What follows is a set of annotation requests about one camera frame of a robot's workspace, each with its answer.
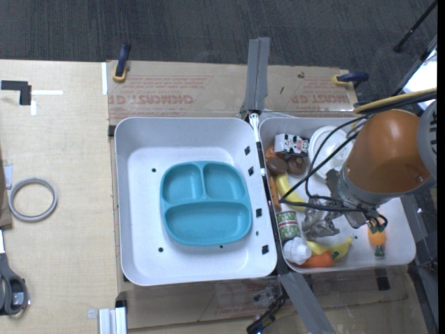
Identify yellow banana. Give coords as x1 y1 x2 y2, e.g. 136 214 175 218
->
306 236 355 261
275 173 309 212

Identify white plastic bottle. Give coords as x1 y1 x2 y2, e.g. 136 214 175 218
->
282 237 313 266

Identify blue divided plate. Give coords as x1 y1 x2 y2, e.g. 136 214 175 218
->
159 161 254 246

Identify orange carrot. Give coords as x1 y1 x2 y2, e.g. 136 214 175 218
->
301 250 340 269

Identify brown doughnut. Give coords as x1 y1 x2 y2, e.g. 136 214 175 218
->
287 155 307 175
266 157 289 176

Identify grey handled scissors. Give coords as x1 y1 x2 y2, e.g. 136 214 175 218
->
0 251 31 316

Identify white cow print carton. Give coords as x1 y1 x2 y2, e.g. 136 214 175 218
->
274 133 310 157

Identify white bowl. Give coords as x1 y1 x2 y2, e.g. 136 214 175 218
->
308 126 355 180

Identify green and red can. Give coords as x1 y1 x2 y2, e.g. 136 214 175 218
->
276 210 302 246

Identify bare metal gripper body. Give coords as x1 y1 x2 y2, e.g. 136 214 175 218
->
325 168 370 230

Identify orange bottle green cap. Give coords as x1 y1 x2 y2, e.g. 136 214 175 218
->
367 223 387 258

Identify white plastic tray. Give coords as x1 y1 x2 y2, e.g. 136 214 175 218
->
259 116 417 274
113 116 278 287

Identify black block with thin wires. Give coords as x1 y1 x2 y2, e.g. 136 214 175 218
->
246 296 288 334

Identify brown cardboard board red print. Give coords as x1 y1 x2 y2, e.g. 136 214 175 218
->
106 60 418 330

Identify grey tape roll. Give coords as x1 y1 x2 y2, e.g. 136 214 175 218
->
9 177 58 223

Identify orange sausage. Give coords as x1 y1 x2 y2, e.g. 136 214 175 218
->
268 176 282 212

